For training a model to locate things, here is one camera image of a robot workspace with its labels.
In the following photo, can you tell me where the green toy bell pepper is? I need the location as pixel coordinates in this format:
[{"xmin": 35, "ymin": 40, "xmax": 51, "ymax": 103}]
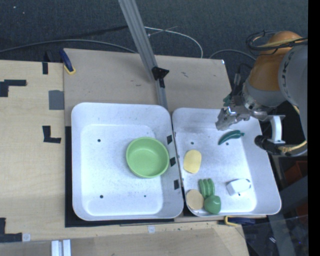
[{"xmin": 203, "ymin": 194, "xmax": 222, "ymax": 215}]

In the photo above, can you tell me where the green bowl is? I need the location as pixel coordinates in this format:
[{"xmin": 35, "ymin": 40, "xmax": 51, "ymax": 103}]
[{"xmin": 125, "ymin": 136, "xmax": 171, "ymax": 179}]

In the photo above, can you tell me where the black cylinder on white bracket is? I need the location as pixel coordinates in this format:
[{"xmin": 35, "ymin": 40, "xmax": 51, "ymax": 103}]
[{"xmin": 254, "ymin": 114, "xmax": 287, "ymax": 155}]

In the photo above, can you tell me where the brown cardboard board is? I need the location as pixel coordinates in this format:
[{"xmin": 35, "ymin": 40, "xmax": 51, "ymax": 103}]
[{"xmin": 62, "ymin": 47, "xmax": 267, "ymax": 227}]

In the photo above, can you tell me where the white plastic tray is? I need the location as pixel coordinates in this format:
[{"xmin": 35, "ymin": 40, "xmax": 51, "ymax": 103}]
[
  {"xmin": 70, "ymin": 101, "xmax": 185, "ymax": 222},
  {"xmin": 171, "ymin": 107, "xmax": 283, "ymax": 218}
]

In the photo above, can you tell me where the tan round biscuit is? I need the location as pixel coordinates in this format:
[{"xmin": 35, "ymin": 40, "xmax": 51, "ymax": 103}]
[{"xmin": 185, "ymin": 188, "xmax": 205, "ymax": 211}]

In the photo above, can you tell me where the green ridged toy vegetable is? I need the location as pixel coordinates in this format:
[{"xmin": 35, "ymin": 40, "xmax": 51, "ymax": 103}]
[{"xmin": 198, "ymin": 177, "xmax": 216, "ymax": 200}]

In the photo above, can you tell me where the dark green chili pepper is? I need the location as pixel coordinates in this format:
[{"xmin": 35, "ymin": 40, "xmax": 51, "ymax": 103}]
[{"xmin": 217, "ymin": 129, "xmax": 246, "ymax": 146}]

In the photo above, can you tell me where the yellow oval biscuit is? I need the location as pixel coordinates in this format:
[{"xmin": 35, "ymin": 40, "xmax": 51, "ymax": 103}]
[{"xmin": 182, "ymin": 149, "xmax": 203, "ymax": 174}]

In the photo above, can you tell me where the white carton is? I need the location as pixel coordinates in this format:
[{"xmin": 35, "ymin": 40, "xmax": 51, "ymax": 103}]
[{"xmin": 225, "ymin": 177, "xmax": 252, "ymax": 197}]

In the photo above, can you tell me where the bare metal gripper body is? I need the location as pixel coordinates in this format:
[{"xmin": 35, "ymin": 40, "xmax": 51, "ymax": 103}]
[{"xmin": 225, "ymin": 93, "xmax": 270, "ymax": 122}]

